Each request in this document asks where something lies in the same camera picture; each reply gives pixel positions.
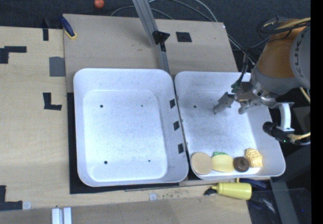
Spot yellow lemon with green leaf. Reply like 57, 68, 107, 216
211, 151, 235, 173

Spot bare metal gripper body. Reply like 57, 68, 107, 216
233, 82, 279, 107

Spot yellow mustard bottle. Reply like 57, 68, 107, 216
211, 182, 253, 201

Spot tan round biscuit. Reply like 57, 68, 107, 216
190, 152, 213, 176

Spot black cylinder on white bracket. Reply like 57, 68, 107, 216
262, 101, 296, 143

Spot pale wood board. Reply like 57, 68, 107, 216
62, 13, 272, 195

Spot brown doughnut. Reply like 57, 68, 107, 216
233, 156, 251, 173

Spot white plastic tray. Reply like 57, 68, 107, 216
73, 68, 190, 188
174, 71, 287, 181

